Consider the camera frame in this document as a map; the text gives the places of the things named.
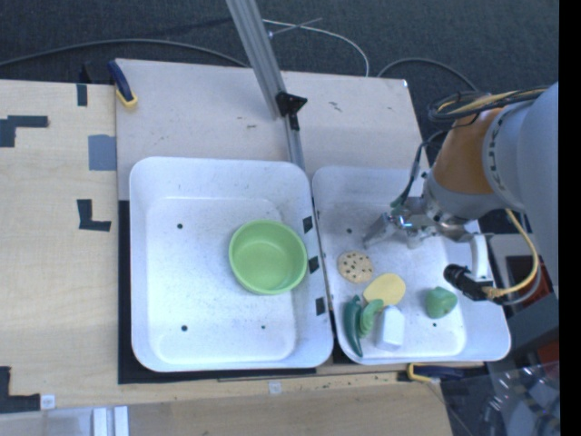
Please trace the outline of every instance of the yellow cable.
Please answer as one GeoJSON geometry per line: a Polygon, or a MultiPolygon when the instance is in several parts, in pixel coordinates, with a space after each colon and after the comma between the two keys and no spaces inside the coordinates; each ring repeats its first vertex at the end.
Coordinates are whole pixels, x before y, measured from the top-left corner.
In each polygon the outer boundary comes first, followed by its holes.
{"type": "Polygon", "coordinates": [[[414,366],[417,365],[417,363],[410,363],[408,365],[408,378],[410,378],[413,382],[432,382],[432,379],[429,378],[428,376],[423,376],[421,374],[416,374],[414,372],[414,366]]]}
{"type": "Polygon", "coordinates": [[[514,92],[517,92],[517,91],[506,92],[504,94],[487,95],[484,97],[480,97],[477,100],[470,102],[469,104],[466,104],[464,106],[460,106],[459,108],[457,108],[456,110],[454,110],[450,113],[451,114],[462,113],[462,112],[472,110],[473,108],[478,108],[482,105],[491,104],[492,102],[495,102],[496,100],[500,100],[501,98],[512,95],[514,92]]]}
{"type": "MultiPolygon", "coordinates": [[[[535,94],[535,93],[542,93],[544,92],[545,89],[531,89],[530,91],[527,91],[528,94],[535,94]]],[[[460,106],[459,108],[457,108],[456,110],[453,110],[451,112],[449,112],[450,114],[457,114],[457,113],[462,113],[462,112],[466,112],[466,111],[470,111],[474,108],[479,108],[483,105],[486,104],[491,104],[493,102],[495,102],[496,100],[501,100],[505,97],[508,97],[514,93],[517,93],[518,91],[510,91],[510,92],[504,92],[503,94],[495,94],[495,95],[485,95],[482,97],[479,97],[476,100],[473,100],[472,102],[470,102],[469,104],[465,104],[463,106],[460,106]]],[[[450,101],[447,102],[446,104],[443,104],[439,107],[439,111],[442,110],[442,108],[445,108],[447,106],[449,106],[450,104],[453,104],[454,101],[450,101]]]]}
{"type": "Polygon", "coordinates": [[[486,293],[489,300],[492,300],[496,297],[500,297],[500,296],[505,295],[505,294],[509,294],[509,293],[521,290],[523,287],[529,285],[535,279],[535,276],[537,275],[537,270],[539,269],[538,268],[538,254],[537,254],[537,249],[535,248],[535,245],[532,243],[532,241],[528,237],[527,233],[525,232],[525,230],[523,229],[521,224],[518,222],[515,214],[512,213],[512,211],[508,210],[508,209],[506,209],[506,212],[507,212],[507,215],[508,215],[508,218],[510,219],[510,221],[516,226],[520,235],[522,235],[523,238],[525,239],[525,242],[527,243],[528,248],[530,249],[530,252],[533,255],[533,267],[532,267],[530,273],[528,274],[528,276],[523,281],[521,281],[519,284],[517,284],[513,287],[506,288],[506,289],[500,289],[500,288],[496,288],[496,287],[483,287],[482,291],[484,291],[486,293]]]}

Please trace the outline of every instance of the black clamp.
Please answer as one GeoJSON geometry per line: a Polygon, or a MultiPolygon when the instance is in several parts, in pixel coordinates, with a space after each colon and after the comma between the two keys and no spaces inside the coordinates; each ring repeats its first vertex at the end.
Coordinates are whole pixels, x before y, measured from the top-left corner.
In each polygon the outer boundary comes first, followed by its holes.
{"type": "Polygon", "coordinates": [[[297,113],[307,103],[307,99],[297,95],[279,92],[275,97],[276,104],[282,116],[289,116],[290,128],[293,131],[299,131],[299,118],[297,113]]]}
{"type": "Polygon", "coordinates": [[[444,269],[444,279],[452,284],[456,289],[462,291],[472,301],[485,301],[487,294],[483,287],[492,287],[491,281],[475,281],[470,276],[467,267],[451,263],[444,269]]]}

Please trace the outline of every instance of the cookie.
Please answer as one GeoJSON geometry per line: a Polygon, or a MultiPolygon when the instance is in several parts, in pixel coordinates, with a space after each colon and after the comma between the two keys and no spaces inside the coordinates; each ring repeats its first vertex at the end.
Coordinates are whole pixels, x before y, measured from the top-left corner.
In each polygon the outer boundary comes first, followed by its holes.
{"type": "Polygon", "coordinates": [[[349,251],[337,259],[337,269],[347,281],[354,283],[367,282],[373,277],[373,264],[362,252],[349,251]]]}

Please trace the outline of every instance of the white sink basin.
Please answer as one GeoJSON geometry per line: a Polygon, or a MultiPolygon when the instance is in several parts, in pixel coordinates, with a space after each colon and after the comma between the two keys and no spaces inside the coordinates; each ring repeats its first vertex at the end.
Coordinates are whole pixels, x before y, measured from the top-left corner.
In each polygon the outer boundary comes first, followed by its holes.
{"type": "Polygon", "coordinates": [[[156,372],[311,368],[332,350],[310,184],[285,162],[146,158],[130,176],[132,346],[156,372]],[[279,295],[235,280],[232,234],[289,225],[310,269],[279,295]]]}
{"type": "MultiPolygon", "coordinates": [[[[320,244],[341,348],[353,361],[362,364],[502,359],[510,349],[502,307],[488,301],[471,301],[443,277],[444,268],[450,263],[471,268],[472,252],[468,243],[453,243],[436,236],[409,249],[405,235],[400,233],[368,249],[363,248],[363,235],[401,194],[408,178],[409,170],[348,166],[320,168],[313,177],[320,244]],[[369,256],[375,275],[395,273],[406,283],[406,293],[398,304],[405,316],[405,335],[397,350],[386,351],[375,346],[379,322],[375,323],[372,334],[361,340],[362,358],[349,346],[343,328],[343,308],[355,294],[362,299],[362,292],[369,285],[368,282],[348,282],[337,269],[339,256],[352,250],[369,256]],[[436,286],[454,292],[458,305],[447,316],[432,320],[425,312],[424,297],[436,286]]],[[[420,193],[421,182],[416,181],[410,195],[420,193]]],[[[477,232],[478,225],[474,223],[468,229],[477,232]]]]}

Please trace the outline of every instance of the white cable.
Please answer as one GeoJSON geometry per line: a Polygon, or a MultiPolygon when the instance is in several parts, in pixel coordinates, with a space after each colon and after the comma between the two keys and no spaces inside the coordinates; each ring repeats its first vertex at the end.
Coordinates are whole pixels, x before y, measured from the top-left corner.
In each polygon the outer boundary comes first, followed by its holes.
{"type": "Polygon", "coordinates": [[[335,37],[335,38],[340,39],[344,42],[347,42],[355,50],[357,50],[359,52],[359,54],[363,57],[363,60],[365,61],[365,77],[369,76],[369,59],[368,59],[368,57],[365,55],[365,52],[363,52],[363,50],[361,50],[361,48],[357,44],[355,44],[353,41],[349,40],[347,37],[344,37],[343,35],[332,33],[330,31],[325,31],[324,29],[318,29],[316,27],[309,27],[307,25],[292,25],[290,23],[282,23],[281,21],[272,21],[270,19],[262,19],[262,22],[267,23],[269,25],[282,25],[282,26],[286,26],[286,27],[295,26],[297,29],[304,29],[305,31],[312,31],[314,33],[329,35],[330,37],[335,37]]]}

